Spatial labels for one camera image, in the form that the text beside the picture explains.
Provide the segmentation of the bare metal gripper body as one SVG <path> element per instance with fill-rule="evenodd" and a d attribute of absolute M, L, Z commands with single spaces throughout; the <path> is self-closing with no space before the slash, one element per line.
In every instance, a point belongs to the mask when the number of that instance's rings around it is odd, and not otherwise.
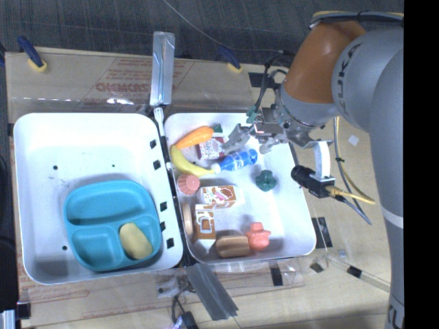
<path fill-rule="evenodd" d="M 263 137 L 274 137 L 280 143 L 296 143 L 305 148 L 311 142 L 309 135 L 311 126 L 292 117 L 280 106 L 248 110 L 248 124 L 251 124 L 251 135 L 258 141 Z"/>

